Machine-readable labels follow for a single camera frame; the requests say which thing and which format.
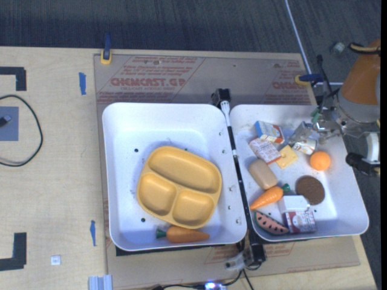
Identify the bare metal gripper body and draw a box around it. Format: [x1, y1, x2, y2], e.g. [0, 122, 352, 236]
[313, 113, 365, 144]

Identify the yellow cheese slice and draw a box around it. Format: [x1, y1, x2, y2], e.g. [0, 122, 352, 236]
[275, 144, 299, 170]

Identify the blue and orange carton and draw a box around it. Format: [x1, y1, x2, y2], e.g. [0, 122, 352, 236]
[254, 120, 286, 145]

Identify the orange fruit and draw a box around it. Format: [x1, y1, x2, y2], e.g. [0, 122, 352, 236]
[309, 150, 332, 172]

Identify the orange and white packet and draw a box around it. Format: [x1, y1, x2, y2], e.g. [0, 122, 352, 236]
[248, 137, 282, 166]

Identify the beige bread roll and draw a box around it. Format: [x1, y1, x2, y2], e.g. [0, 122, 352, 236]
[248, 158, 279, 191]

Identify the brown round biscuit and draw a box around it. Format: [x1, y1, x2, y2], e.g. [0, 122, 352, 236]
[294, 175, 326, 206]

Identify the white plastic tray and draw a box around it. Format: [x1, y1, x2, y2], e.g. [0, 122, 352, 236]
[229, 103, 370, 243]
[102, 101, 249, 252]

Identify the orange carrot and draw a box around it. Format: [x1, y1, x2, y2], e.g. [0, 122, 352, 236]
[249, 183, 291, 211]
[155, 225, 211, 244]

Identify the thin black and white rod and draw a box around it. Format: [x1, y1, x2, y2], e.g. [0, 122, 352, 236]
[220, 100, 258, 245]

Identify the red and white carton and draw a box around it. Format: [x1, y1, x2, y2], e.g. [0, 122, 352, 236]
[282, 210, 318, 235]

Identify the watermelon slice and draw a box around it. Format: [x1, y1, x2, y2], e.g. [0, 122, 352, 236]
[253, 210, 291, 236]

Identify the brown cardboard board red print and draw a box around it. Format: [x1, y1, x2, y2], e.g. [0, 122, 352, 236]
[93, 53, 361, 279]

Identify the yellow divided plate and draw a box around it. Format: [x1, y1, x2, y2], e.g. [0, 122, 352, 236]
[136, 145, 223, 230]

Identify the black cylinder on white bracket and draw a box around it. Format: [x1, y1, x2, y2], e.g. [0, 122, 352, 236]
[345, 131, 382, 176]

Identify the black block with thin wires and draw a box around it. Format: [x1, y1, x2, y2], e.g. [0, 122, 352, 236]
[210, 88, 232, 109]
[243, 240, 268, 267]

